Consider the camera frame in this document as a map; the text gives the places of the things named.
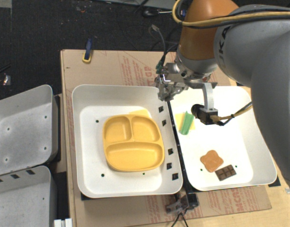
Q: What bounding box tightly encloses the brown cardboard board red print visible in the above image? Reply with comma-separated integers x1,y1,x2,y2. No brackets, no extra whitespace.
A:
60,49,272,227

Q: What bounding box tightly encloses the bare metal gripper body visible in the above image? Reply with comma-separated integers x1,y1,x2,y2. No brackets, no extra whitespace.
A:
155,62,192,92

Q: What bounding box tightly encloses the black block with thin wires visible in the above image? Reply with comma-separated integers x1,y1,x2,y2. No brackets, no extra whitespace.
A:
165,192,199,214

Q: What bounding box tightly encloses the brown toy chocolate bar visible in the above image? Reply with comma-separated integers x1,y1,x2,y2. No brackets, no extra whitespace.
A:
214,164,237,182

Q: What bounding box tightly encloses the white plastic tray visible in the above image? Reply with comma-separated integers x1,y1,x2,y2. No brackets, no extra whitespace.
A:
71,84,184,199
0,84,59,177
169,85,278,192
0,165,58,227

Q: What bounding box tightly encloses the black cylinder on white bracket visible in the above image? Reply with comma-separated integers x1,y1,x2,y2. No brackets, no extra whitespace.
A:
191,81,219,126

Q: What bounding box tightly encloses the yellow divided plate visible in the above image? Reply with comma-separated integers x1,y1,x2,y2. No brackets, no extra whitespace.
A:
102,114,166,173

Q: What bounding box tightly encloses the brown toy toast slice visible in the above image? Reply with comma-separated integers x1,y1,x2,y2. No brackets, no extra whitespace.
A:
200,149,224,174

